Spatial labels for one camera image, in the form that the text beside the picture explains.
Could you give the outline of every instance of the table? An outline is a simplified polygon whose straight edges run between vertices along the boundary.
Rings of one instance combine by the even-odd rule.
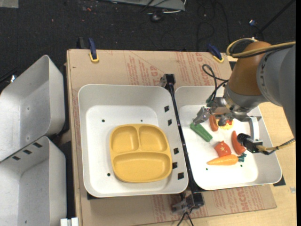
[[[156,220],[151,213],[148,213],[154,202],[150,196],[144,196],[143,199],[139,196],[87,199],[87,192],[82,181],[82,158],[77,116],[78,90],[85,84],[157,85],[165,73],[175,74],[176,86],[178,87],[183,85],[213,85],[212,79],[201,72],[202,64],[206,63],[212,66],[217,77],[229,78],[231,69],[228,58],[223,55],[225,61],[223,64],[219,64],[212,59],[209,53],[98,50],[100,62],[94,64],[88,53],[89,50],[86,49],[68,50],[66,65],[75,208],[79,224],[81,226],[154,225],[155,222],[162,222],[164,220],[160,218]],[[274,146],[293,137],[281,107],[268,102],[261,104],[260,110]],[[285,185],[259,186],[266,187],[267,192],[272,192],[271,198],[274,197],[275,201],[271,199],[272,202],[268,202],[268,200],[266,202],[267,204],[276,203],[275,207],[267,206],[266,208],[270,209],[194,218],[194,225],[296,225],[295,145],[276,153],[283,171]],[[156,225],[176,225],[178,220],[175,218],[174,220],[174,222],[168,221]],[[182,222],[182,225],[190,225],[190,223]]]

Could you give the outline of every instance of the drain hole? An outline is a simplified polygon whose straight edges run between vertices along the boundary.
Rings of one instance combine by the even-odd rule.
[[[42,145],[39,144],[39,143],[37,143],[37,142],[33,143],[33,145],[35,145],[37,148],[41,148],[42,147]]]
[[[23,152],[28,154],[28,155],[32,153],[31,151],[28,151],[28,150],[24,150]]]
[[[178,167],[178,163],[177,162],[173,162],[173,169]]]
[[[184,172],[178,173],[178,180],[184,178]]]
[[[15,159],[16,161],[20,160],[21,158],[20,157],[17,157],[17,156],[13,156],[12,159]]]

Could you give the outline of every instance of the yellow and blue clamp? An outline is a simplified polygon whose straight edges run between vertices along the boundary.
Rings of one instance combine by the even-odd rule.
[[[222,57],[221,53],[219,52],[216,46],[208,43],[207,48],[217,62],[222,63],[224,61],[224,58]]]
[[[96,52],[96,46],[94,40],[92,38],[88,38],[88,42],[89,42],[89,49],[90,49],[90,53],[89,53],[90,59],[93,63],[97,63],[99,62],[99,58]]]

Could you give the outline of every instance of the green cucumber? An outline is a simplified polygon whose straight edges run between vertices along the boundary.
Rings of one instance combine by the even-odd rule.
[[[194,123],[191,123],[190,128],[199,136],[201,136],[206,142],[209,142],[212,139],[212,135],[208,131],[206,131],[206,129],[201,124],[195,125]]]

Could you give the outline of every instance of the black floor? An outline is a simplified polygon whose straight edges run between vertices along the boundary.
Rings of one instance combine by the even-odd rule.
[[[186,11],[150,21],[154,8],[96,0],[19,0],[0,7],[0,80],[21,74],[42,55],[57,66],[78,37],[93,38],[98,49],[225,51],[234,40],[252,37],[291,0],[187,0]],[[251,26],[253,19],[256,26]],[[257,39],[272,44],[296,39],[296,1]],[[9,79],[2,80],[0,89]]]

